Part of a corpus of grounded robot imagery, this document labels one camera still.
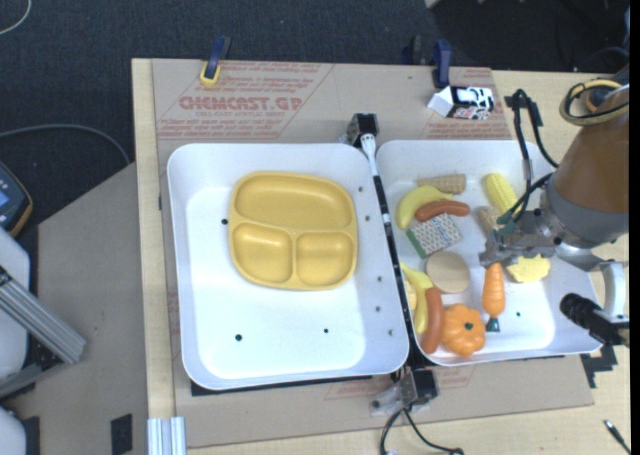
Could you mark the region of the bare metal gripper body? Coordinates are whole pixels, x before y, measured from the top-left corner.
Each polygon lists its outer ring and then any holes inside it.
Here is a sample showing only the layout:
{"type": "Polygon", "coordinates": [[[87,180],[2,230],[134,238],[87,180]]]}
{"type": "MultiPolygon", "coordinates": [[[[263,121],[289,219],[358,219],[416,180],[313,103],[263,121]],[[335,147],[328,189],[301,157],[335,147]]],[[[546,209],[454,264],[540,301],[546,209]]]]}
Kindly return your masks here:
{"type": "Polygon", "coordinates": [[[502,248],[521,248],[520,258],[557,257],[583,271],[598,267],[598,257],[592,252],[596,244],[580,238],[564,226],[555,213],[543,209],[520,212],[517,219],[507,211],[498,218],[488,241],[502,248]]]}

